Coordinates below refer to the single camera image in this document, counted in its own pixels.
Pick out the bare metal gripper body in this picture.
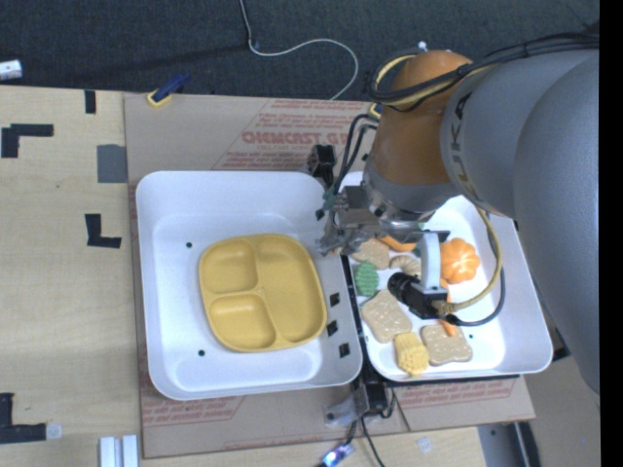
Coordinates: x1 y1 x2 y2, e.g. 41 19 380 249
332 184 435 253

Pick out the beige toy biscuit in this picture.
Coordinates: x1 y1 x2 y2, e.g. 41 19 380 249
350 237 392 269

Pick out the green toy leafy vegetable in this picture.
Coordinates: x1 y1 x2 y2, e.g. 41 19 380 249
352 259 382 298

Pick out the tan toy croissant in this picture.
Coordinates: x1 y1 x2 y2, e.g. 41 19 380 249
388 254 422 277

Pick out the beige toy bread slice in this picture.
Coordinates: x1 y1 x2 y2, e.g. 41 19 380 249
420 323 474 367
360 289 414 344

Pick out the yellow divided plate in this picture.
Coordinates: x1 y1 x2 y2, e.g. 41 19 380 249
198 233 328 354

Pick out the orange toy pumpkin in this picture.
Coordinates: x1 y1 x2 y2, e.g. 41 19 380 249
438 236 482 284

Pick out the yellow toy corn cob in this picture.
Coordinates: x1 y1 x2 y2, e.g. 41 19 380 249
392 331 431 377

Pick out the white plastic tray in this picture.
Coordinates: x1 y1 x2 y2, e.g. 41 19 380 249
134 169 364 402
335 170 555 384

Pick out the brown cardboard board, red print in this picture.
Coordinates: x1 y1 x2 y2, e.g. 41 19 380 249
123 92 537 459

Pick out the black block with thin wires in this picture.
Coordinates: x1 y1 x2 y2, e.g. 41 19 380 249
308 144 338 180
360 377 391 416

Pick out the black cylinder on white bracket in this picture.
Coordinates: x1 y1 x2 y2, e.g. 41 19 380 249
387 230 452 321

